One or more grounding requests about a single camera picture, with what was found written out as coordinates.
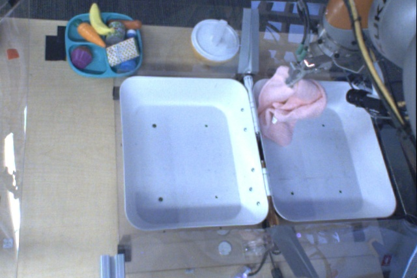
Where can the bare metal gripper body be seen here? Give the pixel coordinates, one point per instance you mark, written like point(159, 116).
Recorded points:
point(321, 53)

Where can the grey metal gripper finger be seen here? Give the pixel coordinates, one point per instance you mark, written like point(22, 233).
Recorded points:
point(292, 75)
point(302, 70)

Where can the pink towel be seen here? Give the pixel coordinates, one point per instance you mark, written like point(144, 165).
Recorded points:
point(293, 110)

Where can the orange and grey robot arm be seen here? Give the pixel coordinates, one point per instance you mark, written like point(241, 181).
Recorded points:
point(387, 9)

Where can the yellow cup with white lid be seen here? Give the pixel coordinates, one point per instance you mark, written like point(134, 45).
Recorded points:
point(215, 40)

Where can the white plastic tray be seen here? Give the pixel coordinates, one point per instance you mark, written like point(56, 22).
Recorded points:
point(329, 172)
point(189, 156)

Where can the small blue round object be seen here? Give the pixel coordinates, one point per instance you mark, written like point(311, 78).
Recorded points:
point(127, 65)

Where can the small white and blue bottle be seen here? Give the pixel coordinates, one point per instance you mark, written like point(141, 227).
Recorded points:
point(131, 33)

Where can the orange-brown sausage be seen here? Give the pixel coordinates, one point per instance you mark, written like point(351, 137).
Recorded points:
point(133, 24)

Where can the clear plastic bottle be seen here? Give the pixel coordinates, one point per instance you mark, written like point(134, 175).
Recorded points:
point(255, 246)

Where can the small grey can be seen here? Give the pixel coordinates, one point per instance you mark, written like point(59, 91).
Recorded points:
point(115, 34)

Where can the small white round cap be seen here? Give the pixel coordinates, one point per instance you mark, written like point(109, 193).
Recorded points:
point(224, 247)

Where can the blue divided plate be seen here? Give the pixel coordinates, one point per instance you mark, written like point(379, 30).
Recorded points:
point(97, 60)

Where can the yellow banana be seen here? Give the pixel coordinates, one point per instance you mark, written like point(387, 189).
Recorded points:
point(97, 22)

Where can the orange carrot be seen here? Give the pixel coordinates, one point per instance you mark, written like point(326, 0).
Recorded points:
point(90, 33)

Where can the black cylinder on white bracket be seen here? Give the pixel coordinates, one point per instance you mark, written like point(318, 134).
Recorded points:
point(361, 98)

